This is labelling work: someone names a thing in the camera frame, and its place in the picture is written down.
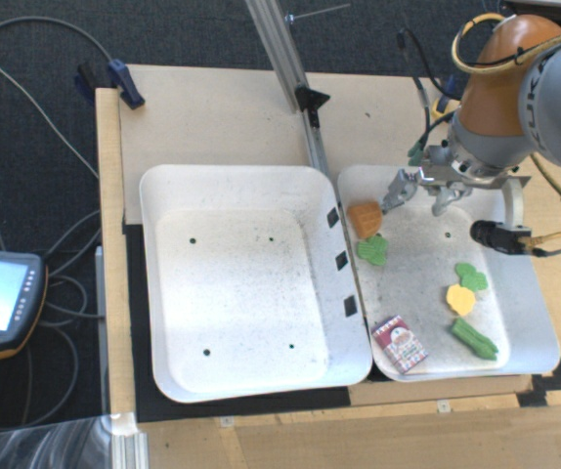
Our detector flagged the orange toy bread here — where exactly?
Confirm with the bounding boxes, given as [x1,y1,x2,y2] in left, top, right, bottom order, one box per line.
[346,200,384,240]

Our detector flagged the black cylinder on white bracket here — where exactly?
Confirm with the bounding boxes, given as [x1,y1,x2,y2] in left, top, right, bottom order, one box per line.
[469,176,535,257]

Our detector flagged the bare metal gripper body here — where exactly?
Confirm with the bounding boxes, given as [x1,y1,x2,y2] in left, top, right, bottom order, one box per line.
[417,144,510,195]

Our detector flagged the white plastic tray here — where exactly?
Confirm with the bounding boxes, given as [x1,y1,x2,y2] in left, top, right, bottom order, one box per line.
[138,163,374,405]
[336,163,561,383]

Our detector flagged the pale wood flat board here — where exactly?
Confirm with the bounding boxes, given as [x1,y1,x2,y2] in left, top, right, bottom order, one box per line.
[117,64,561,408]

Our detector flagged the red and white carton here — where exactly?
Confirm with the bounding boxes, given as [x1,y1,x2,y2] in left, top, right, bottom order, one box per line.
[370,314,430,376]

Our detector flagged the yellow toy biscuit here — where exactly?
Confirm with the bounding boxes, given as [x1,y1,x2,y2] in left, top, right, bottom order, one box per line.
[445,283,478,318]

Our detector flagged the green toy beans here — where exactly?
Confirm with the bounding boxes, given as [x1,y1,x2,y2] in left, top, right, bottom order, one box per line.
[449,317,500,362]

